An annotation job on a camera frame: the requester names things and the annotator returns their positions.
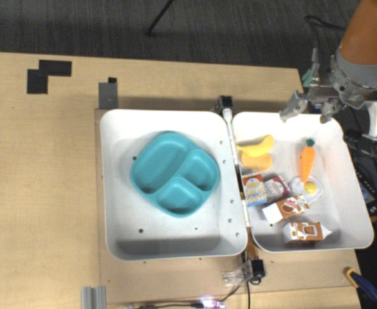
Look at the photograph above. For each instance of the dark red carton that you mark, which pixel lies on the dark red carton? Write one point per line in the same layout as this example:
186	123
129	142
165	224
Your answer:
277	188

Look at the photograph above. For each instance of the yellow-orange potato chip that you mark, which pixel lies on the yellow-orange potato chip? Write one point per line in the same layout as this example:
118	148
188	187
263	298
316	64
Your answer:
256	163

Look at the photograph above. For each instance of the white plastic tray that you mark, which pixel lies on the white plastic tray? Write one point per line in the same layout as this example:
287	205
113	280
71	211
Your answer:
339	172
127	230

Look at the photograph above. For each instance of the yellow banana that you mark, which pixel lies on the yellow banana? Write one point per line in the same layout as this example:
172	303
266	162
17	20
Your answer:
259	145

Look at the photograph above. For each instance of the orange and white carton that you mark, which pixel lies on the orange and white carton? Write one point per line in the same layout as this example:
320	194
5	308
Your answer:
253	190

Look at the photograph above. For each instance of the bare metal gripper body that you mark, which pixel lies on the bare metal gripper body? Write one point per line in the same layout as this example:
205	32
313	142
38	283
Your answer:
346	90

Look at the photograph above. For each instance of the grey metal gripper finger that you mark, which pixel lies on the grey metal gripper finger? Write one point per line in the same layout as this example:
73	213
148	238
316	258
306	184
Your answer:
294	106
329	109

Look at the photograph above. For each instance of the orange carrot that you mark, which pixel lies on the orange carrot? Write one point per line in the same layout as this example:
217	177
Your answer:
307	161

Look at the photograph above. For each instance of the brown and white flat carton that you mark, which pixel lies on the brown and white flat carton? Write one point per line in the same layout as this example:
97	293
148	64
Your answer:
286	208

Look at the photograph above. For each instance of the teal divided plate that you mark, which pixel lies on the teal divided plate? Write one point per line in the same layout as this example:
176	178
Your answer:
162	166

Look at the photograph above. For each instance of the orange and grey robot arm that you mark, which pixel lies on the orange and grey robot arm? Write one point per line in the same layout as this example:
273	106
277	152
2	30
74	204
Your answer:
365	34

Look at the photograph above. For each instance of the white and yellow fried egg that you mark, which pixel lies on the white and yellow fried egg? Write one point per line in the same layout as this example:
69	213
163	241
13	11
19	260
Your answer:
310	188

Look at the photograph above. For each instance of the brown and white milk carton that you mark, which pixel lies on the brown and white milk carton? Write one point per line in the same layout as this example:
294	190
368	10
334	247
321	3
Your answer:
307	232

